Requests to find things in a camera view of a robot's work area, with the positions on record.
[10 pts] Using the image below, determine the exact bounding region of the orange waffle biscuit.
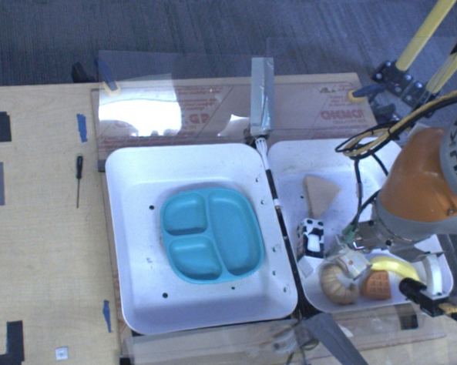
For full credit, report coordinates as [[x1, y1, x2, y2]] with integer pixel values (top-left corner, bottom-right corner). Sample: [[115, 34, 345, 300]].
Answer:
[[358, 268, 393, 303]]

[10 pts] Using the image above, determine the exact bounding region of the brown cardboard board red print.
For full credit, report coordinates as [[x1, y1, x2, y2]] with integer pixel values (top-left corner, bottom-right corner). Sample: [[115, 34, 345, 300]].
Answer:
[[90, 66, 449, 364]]

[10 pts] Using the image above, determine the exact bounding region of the yellow banana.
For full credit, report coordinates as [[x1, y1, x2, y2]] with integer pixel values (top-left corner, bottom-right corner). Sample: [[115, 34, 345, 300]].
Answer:
[[368, 253, 422, 286]]

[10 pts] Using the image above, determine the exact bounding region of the black cylinder on white bracket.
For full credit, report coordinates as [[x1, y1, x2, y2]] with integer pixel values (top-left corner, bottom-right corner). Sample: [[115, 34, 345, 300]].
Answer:
[[396, 252, 455, 320]]

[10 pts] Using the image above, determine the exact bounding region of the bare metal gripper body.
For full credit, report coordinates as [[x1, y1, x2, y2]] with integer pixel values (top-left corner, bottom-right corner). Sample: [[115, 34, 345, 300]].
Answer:
[[348, 217, 396, 254]]

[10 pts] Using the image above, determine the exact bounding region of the blue divided plate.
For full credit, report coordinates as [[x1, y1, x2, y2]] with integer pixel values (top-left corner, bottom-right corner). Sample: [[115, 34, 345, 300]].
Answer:
[[157, 183, 267, 287]]

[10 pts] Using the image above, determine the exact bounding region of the black screwdriver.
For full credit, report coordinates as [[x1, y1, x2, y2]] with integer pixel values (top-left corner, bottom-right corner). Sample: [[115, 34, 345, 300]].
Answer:
[[72, 154, 87, 209]]

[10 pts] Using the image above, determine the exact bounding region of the black and white carton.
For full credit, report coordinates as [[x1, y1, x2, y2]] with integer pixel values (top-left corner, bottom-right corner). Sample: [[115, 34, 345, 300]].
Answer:
[[293, 216, 328, 278]]

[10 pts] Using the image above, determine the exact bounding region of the tan triangular bread slice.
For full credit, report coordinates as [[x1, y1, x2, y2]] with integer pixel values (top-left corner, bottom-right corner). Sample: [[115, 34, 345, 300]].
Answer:
[[302, 172, 344, 221]]

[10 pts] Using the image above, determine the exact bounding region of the tan doughnut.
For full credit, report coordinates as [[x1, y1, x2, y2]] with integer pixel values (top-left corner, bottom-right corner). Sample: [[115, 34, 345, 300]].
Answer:
[[318, 260, 362, 308]]

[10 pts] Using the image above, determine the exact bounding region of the thin black and white rod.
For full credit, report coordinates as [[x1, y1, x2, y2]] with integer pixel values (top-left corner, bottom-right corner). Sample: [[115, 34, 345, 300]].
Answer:
[[254, 134, 307, 320]]

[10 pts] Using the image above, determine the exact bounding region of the white plastic tray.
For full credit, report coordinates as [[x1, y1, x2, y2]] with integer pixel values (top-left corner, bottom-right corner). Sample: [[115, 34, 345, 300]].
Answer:
[[103, 136, 301, 337], [265, 130, 456, 317]]

